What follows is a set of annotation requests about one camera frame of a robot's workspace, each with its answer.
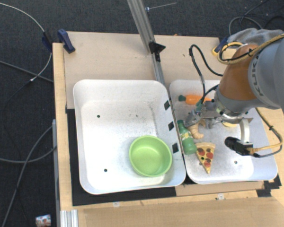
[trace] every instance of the white cable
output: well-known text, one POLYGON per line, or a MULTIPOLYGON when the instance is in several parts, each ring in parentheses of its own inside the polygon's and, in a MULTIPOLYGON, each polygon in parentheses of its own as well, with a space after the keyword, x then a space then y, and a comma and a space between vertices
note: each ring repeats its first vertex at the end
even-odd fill
MULTIPOLYGON (((15 9, 15 10, 17 10, 17 11, 19 11, 19 12, 21 12, 21 13, 24 13, 25 15, 29 16, 29 17, 41 28, 42 32, 44 32, 43 27, 38 23, 38 21, 35 20, 31 15, 29 15, 29 14, 26 13, 25 11, 23 11, 23 10, 21 10, 21 9, 18 9, 18 8, 16 8, 16 7, 13 7, 13 6, 11 6, 11 5, 2 3, 2 2, 0 2, 0 5, 6 6, 6 7, 9 7, 9 8, 12 8, 12 9, 15 9)), ((49 62, 51 61, 51 58, 52 58, 52 53, 50 53, 46 65, 45 65, 45 66, 43 67, 43 69, 38 73, 38 76, 40 76, 40 74, 47 68, 47 66, 49 65, 49 62)), ((35 76, 34 78, 31 78, 30 81, 34 81, 36 78, 37 78, 37 76, 35 76)))

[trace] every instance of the black bracket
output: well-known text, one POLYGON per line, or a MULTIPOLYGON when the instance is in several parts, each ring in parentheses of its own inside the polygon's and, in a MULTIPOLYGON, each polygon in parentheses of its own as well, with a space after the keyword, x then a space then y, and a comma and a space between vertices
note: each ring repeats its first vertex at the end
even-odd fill
POLYGON ((258 189, 257 196, 258 197, 271 197, 271 190, 272 189, 279 189, 282 186, 279 174, 275 177, 273 182, 264 181, 264 189, 258 189))
POLYGON ((151 53, 154 54, 155 53, 155 58, 156 58, 156 61, 157 62, 160 62, 161 59, 160 59, 160 52, 163 51, 166 46, 163 46, 161 44, 157 44, 156 42, 149 42, 148 44, 150 50, 151 50, 151 53))

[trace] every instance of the black floor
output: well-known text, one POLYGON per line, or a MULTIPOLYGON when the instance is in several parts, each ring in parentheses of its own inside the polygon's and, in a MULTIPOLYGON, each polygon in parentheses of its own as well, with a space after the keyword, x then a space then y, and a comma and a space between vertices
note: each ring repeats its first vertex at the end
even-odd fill
MULTIPOLYGON (((144 0, 154 34, 223 38, 229 22, 266 0, 144 0)), ((33 16, 54 40, 57 31, 137 33, 126 0, 0 0, 33 16)), ((269 0, 250 14, 264 28, 284 30, 284 0, 269 0)), ((244 20, 241 29, 257 27, 244 20)), ((239 31, 238 23, 232 26, 239 31)), ((49 52, 41 42, 42 30, 28 16, 0 5, 0 60, 38 73, 49 52)), ((53 79, 52 64, 42 74, 53 79)), ((55 118, 53 84, 36 79, 10 97, 32 76, 0 64, 0 157, 24 160, 40 135, 55 118)), ((45 135, 32 158, 52 148, 45 135)), ((22 165, 0 162, 0 226, 9 207, 22 165)), ((55 222, 53 157, 27 165, 7 227, 35 226, 35 217, 51 214, 55 222)))

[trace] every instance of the green bottle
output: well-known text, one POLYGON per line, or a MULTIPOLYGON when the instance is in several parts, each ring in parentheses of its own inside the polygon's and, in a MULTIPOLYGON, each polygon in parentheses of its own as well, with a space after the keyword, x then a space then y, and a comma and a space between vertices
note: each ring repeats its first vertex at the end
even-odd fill
POLYGON ((196 153, 197 147, 195 146, 194 138, 192 137, 191 132, 185 128, 183 120, 178 120, 177 123, 184 154, 191 155, 196 153))

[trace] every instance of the white tray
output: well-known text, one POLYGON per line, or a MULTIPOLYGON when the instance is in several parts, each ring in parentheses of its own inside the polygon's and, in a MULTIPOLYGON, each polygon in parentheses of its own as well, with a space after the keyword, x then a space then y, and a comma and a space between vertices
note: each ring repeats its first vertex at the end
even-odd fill
MULTIPOLYGON (((219 84, 218 80, 208 80, 205 82, 206 90, 219 84)), ((178 100, 179 95, 202 95, 202 84, 198 80, 176 80, 170 84, 171 102, 173 105, 176 120, 185 120, 188 113, 194 108, 185 102, 178 100)), ((213 98, 214 92, 207 97, 213 98)), ((260 116, 255 109, 249 111, 247 117, 253 118, 250 127, 250 141, 254 147, 259 148, 269 145, 264 126, 260 116)), ((277 175, 277 165, 274 156, 265 158, 254 158, 241 156, 235 151, 225 146, 224 140, 228 136, 240 139, 240 127, 227 128, 222 124, 217 124, 213 129, 206 129, 199 126, 199 131, 204 134, 201 140, 195 142, 212 142, 216 144, 213 164, 210 174, 207 174, 199 164, 195 154, 184 155, 187 175, 192 181, 199 184, 225 183, 239 181, 259 181, 271 180, 277 175)), ((271 150, 263 150, 262 154, 271 153, 271 150)))
POLYGON ((152 80, 81 80, 73 89, 80 183, 91 194, 170 187, 186 176, 166 88, 152 80), (171 169, 160 177, 137 175, 128 151, 142 135, 161 138, 169 146, 171 169), (173 153, 173 145, 179 151, 173 153))

